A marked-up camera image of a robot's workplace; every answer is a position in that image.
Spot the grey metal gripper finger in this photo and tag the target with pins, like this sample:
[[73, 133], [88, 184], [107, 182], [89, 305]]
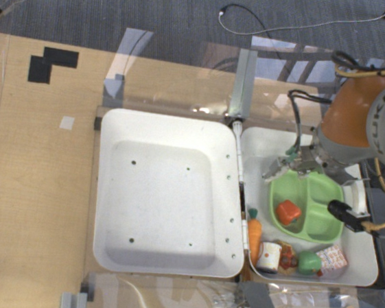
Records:
[[271, 171], [303, 174]]

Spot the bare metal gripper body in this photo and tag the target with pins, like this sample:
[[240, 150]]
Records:
[[304, 160]]

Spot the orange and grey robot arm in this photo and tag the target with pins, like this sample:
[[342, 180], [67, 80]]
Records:
[[352, 113]]

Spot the white plastic tray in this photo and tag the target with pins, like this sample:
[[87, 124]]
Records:
[[265, 148], [167, 195]]

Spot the green divided plate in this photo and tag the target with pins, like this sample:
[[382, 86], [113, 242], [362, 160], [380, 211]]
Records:
[[317, 212]]

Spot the orange toy carrot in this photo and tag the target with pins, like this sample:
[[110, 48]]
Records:
[[254, 233]]

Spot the toy pizza slice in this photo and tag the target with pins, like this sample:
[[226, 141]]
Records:
[[288, 259]]

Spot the white and orange can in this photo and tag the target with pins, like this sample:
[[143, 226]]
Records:
[[268, 257]]

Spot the green toy apple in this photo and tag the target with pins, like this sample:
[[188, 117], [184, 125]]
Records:
[[308, 263]]

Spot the orange and white carton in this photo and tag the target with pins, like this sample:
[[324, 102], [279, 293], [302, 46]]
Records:
[[334, 260]]

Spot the black cylinder on white bracket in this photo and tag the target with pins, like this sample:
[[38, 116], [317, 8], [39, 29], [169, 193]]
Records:
[[343, 210]]

